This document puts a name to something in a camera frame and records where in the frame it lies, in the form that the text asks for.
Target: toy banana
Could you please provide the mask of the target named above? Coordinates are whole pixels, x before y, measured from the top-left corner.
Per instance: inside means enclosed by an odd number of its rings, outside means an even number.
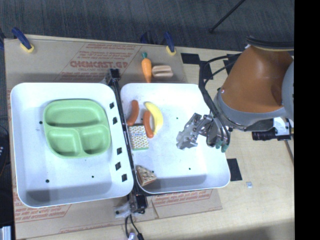
[[[151,102],[146,102],[145,107],[150,111],[151,115],[153,116],[154,120],[154,130],[153,134],[156,135],[157,132],[160,130],[160,128],[164,124],[164,117],[160,111],[160,109]]]

